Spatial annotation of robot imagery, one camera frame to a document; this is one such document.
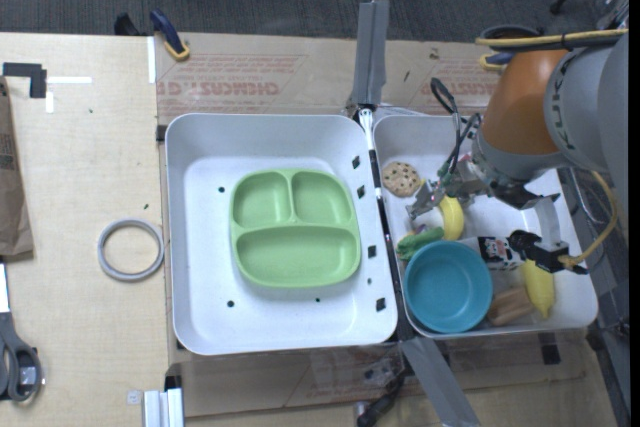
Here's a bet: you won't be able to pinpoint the white plastic tray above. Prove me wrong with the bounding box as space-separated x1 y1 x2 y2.
372 114 600 341
164 112 400 357

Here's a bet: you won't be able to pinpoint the brown paper bag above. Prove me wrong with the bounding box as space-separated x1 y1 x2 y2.
0 74 36 262

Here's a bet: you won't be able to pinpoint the white milk carton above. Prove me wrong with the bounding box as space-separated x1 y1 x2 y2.
462 235 527 272

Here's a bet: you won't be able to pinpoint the green toy vegetable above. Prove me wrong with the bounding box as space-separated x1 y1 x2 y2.
396 226 446 262

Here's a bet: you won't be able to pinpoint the brown cardboard board red print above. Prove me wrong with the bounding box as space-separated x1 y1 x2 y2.
154 32 604 419

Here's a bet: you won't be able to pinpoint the grey tape ring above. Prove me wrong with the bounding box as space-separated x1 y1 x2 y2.
96 217 166 283

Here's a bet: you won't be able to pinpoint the grey scissors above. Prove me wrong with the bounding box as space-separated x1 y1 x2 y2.
0 311 45 404

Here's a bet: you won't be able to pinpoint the yellow banana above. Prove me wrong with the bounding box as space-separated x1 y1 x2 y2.
438 194 466 242
521 257 557 320

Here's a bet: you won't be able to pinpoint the blue bowl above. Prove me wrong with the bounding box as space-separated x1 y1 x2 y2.
403 240 494 334

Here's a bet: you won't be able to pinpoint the green divided plate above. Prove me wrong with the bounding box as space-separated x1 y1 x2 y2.
229 168 363 289

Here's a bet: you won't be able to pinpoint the black cylinder on white bracket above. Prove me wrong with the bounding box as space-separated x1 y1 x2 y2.
508 194 577 274

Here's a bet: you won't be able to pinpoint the brown chocolate chip biscuit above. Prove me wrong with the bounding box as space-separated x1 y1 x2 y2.
381 160 422 199

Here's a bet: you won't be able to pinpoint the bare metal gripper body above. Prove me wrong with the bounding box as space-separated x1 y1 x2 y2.
441 158 546 211

